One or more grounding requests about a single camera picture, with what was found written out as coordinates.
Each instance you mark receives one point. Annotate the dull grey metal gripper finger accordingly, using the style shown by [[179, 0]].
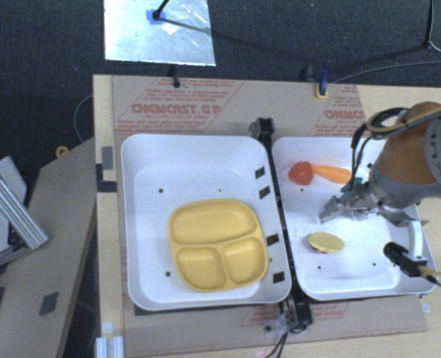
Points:
[[330, 210]]

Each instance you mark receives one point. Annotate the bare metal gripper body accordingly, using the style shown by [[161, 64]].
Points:
[[369, 202]]

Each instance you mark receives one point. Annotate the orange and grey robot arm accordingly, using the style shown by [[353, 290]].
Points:
[[410, 155]]

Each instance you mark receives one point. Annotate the yellow biscuit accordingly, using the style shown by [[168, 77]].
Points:
[[326, 242]]

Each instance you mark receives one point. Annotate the orange carrot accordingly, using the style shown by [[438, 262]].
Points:
[[317, 173]]

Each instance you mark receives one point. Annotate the thin black rod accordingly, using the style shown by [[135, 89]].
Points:
[[280, 215]]

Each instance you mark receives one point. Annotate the white plastic tray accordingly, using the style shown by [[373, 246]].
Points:
[[354, 270], [201, 222]]

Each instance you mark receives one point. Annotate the yellow divided plate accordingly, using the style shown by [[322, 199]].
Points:
[[217, 244]]

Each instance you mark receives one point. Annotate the brown cardboard board red print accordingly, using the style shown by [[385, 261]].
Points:
[[220, 103]]

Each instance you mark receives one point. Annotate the black cylinder on white bracket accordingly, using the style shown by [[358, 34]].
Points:
[[406, 254]]

